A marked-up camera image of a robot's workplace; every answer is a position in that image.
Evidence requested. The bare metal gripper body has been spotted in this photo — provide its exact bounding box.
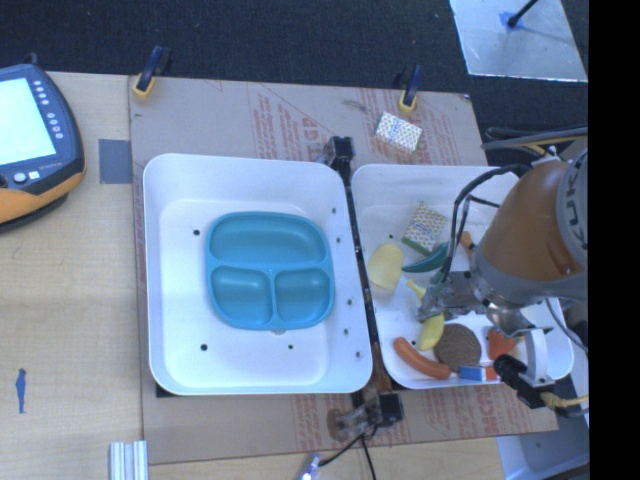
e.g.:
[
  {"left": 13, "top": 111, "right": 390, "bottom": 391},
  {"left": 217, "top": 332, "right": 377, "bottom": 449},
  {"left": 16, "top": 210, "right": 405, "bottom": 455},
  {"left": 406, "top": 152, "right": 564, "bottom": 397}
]
[{"left": 428, "top": 269, "right": 535, "bottom": 335}]

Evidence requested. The yellow banana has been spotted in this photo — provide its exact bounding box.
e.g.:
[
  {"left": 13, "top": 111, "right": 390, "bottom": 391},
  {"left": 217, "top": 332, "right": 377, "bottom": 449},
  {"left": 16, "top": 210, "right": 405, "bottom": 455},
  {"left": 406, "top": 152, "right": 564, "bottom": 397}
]
[{"left": 406, "top": 278, "right": 446, "bottom": 353}]

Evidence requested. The brown round biscuit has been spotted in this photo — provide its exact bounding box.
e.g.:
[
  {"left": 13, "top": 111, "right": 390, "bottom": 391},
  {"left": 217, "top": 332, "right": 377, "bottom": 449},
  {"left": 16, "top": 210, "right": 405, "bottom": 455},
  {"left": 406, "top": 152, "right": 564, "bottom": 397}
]
[{"left": 433, "top": 323, "right": 483, "bottom": 371}]

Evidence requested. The green pea pod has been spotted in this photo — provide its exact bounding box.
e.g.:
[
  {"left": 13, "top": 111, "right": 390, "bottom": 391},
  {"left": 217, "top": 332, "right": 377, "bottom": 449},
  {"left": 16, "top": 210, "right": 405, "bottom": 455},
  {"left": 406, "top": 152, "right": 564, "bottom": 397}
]
[{"left": 401, "top": 241, "right": 450, "bottom": 274}]

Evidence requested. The orange sausage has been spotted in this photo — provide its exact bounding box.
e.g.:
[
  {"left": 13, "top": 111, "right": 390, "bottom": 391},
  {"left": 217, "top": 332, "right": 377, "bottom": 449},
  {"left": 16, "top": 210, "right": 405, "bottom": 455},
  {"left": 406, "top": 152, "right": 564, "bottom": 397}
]
[{"left": 392, "top": 336, "right": 453, "bottom": 381}]

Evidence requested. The orange toy food piece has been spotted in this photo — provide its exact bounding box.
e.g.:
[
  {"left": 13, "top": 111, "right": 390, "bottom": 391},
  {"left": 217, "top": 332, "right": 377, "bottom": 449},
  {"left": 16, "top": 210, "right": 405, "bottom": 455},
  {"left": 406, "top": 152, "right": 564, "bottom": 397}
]
[{"left": 487, "top": 328, "right": 517, "bottom": 361}]

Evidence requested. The pale yellow potato chip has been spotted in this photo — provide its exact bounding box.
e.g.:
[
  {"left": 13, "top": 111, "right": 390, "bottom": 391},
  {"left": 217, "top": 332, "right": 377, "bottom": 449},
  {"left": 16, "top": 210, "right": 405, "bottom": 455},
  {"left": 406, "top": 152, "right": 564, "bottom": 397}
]
[{"left": 367, "top": 242, "right": 405, "bottom": 292}]

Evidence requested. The blue white red packet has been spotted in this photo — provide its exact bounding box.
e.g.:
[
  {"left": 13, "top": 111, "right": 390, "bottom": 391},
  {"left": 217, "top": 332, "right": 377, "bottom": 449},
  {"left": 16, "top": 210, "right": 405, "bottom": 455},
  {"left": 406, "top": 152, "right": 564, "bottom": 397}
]
[{"left": 458, "top": 363, "right": 499, "bottom": 383}]

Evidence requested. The white patterned carton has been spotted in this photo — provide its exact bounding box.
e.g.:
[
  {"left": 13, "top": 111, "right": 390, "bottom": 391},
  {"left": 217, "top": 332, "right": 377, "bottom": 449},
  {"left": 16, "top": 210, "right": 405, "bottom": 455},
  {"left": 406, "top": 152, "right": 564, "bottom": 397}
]
[
  {"left": 374, "top": 111, "right": 424, "bottom": 156},
  {"left": 401, "top": 202, "right": 449, "bottom": 257}
]

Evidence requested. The thin black rod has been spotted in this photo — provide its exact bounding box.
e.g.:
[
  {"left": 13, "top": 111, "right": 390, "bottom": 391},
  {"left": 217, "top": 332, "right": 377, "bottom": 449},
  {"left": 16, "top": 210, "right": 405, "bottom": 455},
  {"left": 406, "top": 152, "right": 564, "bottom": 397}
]
[{"left": 337, "top": 162, "right": 385, "bottom": 400}]

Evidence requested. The white plastic tray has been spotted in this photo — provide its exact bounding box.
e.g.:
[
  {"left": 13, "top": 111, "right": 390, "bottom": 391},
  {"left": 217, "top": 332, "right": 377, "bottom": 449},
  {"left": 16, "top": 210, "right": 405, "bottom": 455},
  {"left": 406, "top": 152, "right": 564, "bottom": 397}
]
[
  {"left": 142, "top": 153, "right": 374, "bottom": 396},
  {"left": 350, "top": 163, "right": 575, "bottom": 392}
]

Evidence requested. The blue divided plate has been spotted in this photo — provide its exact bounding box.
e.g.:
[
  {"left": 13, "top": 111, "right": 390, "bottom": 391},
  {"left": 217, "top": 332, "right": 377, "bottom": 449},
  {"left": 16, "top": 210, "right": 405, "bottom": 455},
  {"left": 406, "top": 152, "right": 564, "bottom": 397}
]
[{"left": 204, "top": 211, "right": 335, "bottom": 331}]

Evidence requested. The brown cardboard board red print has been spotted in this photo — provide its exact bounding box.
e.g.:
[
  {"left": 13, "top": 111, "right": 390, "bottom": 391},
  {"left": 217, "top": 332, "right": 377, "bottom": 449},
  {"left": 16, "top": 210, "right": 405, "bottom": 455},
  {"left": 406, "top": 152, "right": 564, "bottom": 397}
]
[{"left": 128, "top": 75, "right": 560, "bottom": 465}]

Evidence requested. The black cylinder on white bracket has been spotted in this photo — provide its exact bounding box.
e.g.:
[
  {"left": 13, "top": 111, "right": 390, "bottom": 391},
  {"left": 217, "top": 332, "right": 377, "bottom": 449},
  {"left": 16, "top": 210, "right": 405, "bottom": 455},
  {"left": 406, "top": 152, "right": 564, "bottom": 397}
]
[{"left": 493, "top": 327, "right": 556, "bottom": 410}]

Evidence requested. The black block with wires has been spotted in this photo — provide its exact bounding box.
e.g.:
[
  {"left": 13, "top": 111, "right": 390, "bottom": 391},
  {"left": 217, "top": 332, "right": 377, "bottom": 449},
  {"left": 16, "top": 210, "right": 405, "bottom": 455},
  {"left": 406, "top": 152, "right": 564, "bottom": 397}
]
[
  {"left": 323, "top": 136, "right": 356, "bottom": 170},
  {"left": 376, "top": 392, "right": 405, "bottom": 426}
]

